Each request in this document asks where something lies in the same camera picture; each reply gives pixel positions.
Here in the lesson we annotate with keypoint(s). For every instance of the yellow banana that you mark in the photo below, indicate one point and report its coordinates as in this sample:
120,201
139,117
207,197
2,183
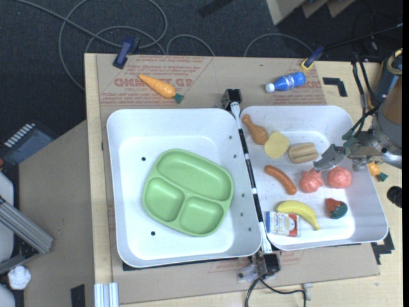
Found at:
300,210

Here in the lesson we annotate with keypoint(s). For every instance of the brown cardboard board red print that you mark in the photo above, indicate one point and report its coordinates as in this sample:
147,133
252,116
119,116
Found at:
198,75

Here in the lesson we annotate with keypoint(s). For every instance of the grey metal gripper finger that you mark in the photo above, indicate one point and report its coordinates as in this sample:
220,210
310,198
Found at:
324,164
334,151

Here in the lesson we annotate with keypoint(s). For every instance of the brown chicken drumstick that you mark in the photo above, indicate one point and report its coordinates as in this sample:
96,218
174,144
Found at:
259,133

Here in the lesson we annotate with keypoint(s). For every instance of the pink lumpy toy food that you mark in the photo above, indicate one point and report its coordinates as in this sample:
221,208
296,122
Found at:
339,177
310,181

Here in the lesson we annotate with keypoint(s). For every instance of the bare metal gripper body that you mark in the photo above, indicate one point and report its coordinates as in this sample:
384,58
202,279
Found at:
364,151

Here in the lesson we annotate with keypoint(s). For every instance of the green divided plate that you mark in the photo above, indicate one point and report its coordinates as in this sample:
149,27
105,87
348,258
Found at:
188,174

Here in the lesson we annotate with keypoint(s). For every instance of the tan bread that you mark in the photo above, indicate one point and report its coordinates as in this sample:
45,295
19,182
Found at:
302,153

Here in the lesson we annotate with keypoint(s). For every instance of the orange sausage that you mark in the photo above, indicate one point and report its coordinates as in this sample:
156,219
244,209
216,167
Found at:
281,179

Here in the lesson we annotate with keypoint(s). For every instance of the large orange carrot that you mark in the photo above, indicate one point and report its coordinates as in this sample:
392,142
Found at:
159,86

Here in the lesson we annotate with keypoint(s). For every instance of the thin black and white rod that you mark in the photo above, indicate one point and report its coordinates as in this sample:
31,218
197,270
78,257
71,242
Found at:
250,171

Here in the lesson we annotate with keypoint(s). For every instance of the small orange carrot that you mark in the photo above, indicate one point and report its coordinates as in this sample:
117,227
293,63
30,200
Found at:
374,169

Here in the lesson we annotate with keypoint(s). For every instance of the white carton red blue print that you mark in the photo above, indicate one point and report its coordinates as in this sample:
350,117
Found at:
282,224

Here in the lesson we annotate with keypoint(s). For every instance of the red strawberry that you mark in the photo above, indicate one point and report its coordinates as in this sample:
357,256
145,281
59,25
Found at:
335,208

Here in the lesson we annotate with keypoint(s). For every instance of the white plastic tray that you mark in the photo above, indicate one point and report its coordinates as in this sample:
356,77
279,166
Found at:
134,130
322,126

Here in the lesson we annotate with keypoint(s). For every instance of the blue bottle white cap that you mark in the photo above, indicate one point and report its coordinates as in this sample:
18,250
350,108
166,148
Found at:
289,81

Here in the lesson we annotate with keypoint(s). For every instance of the yellow potato slice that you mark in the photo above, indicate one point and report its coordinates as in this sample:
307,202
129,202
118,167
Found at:
275,146

